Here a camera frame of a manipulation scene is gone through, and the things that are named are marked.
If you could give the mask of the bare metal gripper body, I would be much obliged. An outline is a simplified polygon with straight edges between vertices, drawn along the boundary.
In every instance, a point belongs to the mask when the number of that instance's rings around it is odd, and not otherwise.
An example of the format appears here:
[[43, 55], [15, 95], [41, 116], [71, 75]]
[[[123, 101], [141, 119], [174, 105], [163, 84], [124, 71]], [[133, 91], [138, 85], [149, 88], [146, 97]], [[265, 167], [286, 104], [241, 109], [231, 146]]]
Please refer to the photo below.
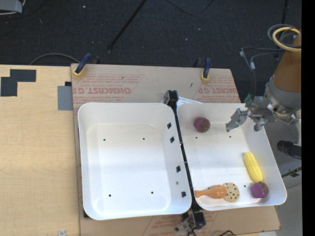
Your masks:
[[298, 111], [284, 105], [273, 96], [255, 96], [254, 98], [248, 96], [245, 99], [245, 107], [248, 109], [247, 115], [254, 120], [266, 120], [266, 122], [279, 120], [286, 124], [292, 123]]

